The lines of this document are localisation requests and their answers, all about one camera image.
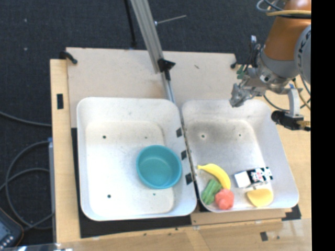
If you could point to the green toy vegetable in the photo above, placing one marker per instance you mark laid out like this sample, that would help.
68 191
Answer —
210 191

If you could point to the black and white carton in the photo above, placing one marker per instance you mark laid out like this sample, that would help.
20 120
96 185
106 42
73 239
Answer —
252 177

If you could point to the white plastic tray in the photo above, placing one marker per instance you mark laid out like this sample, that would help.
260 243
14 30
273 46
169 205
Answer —
117 161
230 145

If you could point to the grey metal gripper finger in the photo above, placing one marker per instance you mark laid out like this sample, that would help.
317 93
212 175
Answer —
234 97
246 96

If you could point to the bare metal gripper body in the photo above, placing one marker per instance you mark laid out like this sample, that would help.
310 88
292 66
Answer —
261 84

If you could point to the yellow banana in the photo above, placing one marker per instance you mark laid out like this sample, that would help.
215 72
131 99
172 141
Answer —
220 172

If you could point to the teal bowl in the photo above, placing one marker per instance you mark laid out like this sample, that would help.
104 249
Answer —
158 166

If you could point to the black cylinder on white bracket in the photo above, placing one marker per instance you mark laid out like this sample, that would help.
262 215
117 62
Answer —
289 118

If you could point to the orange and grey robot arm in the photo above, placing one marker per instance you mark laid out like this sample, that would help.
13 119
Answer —
285 38

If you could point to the pale wood board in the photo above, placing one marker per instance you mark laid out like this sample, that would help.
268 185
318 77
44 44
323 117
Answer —
115 74

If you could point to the yellow toy chip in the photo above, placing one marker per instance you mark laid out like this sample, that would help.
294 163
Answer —
260 197

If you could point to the red toy fruit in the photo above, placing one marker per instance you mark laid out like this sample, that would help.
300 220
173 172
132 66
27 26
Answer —
224 199

